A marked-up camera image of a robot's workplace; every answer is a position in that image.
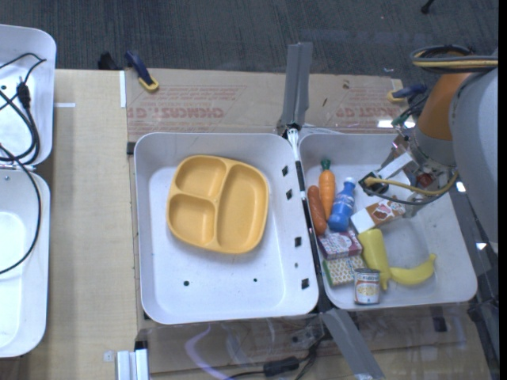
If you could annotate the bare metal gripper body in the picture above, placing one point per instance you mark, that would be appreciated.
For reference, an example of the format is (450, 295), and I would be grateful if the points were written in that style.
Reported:
(429, 168)

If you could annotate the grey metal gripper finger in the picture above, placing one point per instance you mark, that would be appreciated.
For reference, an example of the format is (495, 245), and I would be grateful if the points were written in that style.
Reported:
(416, 210)

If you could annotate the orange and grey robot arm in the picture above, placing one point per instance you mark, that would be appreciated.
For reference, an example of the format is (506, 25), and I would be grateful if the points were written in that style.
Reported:
(475, 133)

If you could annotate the white plastic tray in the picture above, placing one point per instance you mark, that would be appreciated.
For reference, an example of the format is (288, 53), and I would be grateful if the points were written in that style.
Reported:
(222, 287)
(428, 232)

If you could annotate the brown and white carton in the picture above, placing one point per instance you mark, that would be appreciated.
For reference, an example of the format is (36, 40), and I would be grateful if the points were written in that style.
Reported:
(376, 214)

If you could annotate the yellow squeeze bottle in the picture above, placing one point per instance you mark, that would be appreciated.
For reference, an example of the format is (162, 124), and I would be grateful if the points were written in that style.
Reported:
(375, 251)

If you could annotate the yellow banana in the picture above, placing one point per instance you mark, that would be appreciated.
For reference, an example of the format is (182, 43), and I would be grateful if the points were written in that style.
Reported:
(414, 273)

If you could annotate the blue bottle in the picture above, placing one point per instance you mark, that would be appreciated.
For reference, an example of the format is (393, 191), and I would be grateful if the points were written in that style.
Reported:
(341, 208)

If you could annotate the pink and white packet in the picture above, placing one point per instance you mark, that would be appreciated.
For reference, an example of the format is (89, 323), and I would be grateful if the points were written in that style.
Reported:
(340, 244)

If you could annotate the orange carrot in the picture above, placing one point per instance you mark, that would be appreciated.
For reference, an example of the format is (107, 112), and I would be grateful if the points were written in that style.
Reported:
(327, 190)

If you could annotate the small can with red label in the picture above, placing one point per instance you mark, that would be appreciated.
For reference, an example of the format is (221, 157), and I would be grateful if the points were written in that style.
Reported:
(367, 289)

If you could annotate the yellow patterned packet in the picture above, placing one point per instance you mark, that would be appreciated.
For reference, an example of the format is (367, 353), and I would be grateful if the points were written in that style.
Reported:
(342, 270)

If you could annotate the brown sausage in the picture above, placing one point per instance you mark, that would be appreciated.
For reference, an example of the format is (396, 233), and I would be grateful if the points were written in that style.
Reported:
(317, 210)

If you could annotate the yellow divided plate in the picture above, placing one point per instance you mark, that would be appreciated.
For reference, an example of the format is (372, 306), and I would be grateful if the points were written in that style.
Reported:
(237, 208)

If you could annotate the brown cardboard board red print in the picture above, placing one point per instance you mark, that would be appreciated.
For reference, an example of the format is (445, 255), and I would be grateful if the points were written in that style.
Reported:
(222, 109)

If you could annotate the black cylinder on white bracket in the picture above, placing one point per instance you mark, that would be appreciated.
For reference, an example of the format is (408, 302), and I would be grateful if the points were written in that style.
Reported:
(374, 184)

